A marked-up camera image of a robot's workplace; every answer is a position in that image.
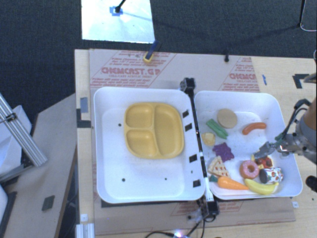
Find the white tray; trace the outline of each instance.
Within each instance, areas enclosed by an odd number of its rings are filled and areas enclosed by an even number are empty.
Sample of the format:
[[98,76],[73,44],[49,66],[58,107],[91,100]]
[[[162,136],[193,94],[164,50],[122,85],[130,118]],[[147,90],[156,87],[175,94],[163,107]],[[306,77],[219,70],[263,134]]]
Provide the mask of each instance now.
[[[163,102],[182,117],[184,149],[172,159],[142,159],[131,154],[124,139],[124,113],[138,102]],[[205,192],[195,124],[189,97],[180,90],[104,87],[94,94],[97,191],[109,203],[187,201]],[[189,157],[197,155],[190,162]]]
[[[243,93],[243,92],[221,92],[201,91],[195,96],[195,106],[198,118],[200,134],[212,132],[206,125],[209,119],[216,121],[217,112],[220,109],[231,109],[238,117],[238,123],[233,129],[226,129],[228,138],[216,137],[216,144],[226,142],[231,148],[235,158],[226,161],[224,164],[228,169],[231,178],[244,183],[240,176],[239,167],[244,160],[249,160],[251,154],[256,152],[266,141],[275,142],[274,138],[285,128],[282,113],[277,100],[265,93]],[[254,130],[248,135],[242,134],[245,125],[262,121],[267,124],[265,130]],[[206,166],[215,157],[212,147],[206,146],[203,142],[203,152]],[[303,184],[294,155],[281,157],[278,152],[270,155],[274,167],[281,167],[284,179],[280,182],[277,190],[271,195],[259,195],[249,190],[230,190],[220,188],[216,182],[210,182],[212,193],[224,200],[251,199],[264,197],[289,197],[301,193]]]

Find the yellow clip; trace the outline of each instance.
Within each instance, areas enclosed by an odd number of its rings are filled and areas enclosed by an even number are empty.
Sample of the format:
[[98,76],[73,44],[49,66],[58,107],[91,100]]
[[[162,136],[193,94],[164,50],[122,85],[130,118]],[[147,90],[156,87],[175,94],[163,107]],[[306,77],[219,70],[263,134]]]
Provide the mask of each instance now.
[[146,63],[150,63],[152,61],[152,58],[153,58],[153,54],[150,56],[149,59],[147,59],[147,55],[148,55],[149,52],[146,52],[144,57],[143,57],[143,61],[146,62]]

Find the purple toy grapes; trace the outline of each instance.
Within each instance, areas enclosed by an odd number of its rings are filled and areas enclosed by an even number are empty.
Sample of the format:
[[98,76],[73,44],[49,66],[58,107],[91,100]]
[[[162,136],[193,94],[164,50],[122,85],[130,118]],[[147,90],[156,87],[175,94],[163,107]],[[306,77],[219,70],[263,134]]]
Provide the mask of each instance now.
[[225,162],[234,158],[234,155],[231,152],[231,148],[228,147],[226,143],[215,145],[212,150],[216,152],[216,156],[221,157],[222,162]]

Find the blue tape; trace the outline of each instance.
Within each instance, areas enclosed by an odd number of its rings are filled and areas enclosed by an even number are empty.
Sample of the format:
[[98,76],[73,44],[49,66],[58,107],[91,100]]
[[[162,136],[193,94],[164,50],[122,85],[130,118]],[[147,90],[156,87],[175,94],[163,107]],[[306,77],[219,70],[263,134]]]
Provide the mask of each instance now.
[[80,98],[80,112],[88,113],[88,98]]
[[112,6],[109,8],[110,13],[112,14],[112,16],[120,16],[123,14],[123,10],[120,8],[120,12],[116,13],[115,12],[115,6]]
[[262,78],[263,78],[264,85],[266,85],[266,77],[264,76],[264,74],[262,74]]

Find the toy donut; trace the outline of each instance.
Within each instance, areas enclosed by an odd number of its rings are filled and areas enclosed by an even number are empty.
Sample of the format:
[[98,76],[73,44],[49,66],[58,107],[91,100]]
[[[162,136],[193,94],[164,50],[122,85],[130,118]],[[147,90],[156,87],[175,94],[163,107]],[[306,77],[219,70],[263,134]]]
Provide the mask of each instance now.
[[240,166],[240,174],[245,179],[254,179],[259,175],[259,167],[254,161],[244,161]]

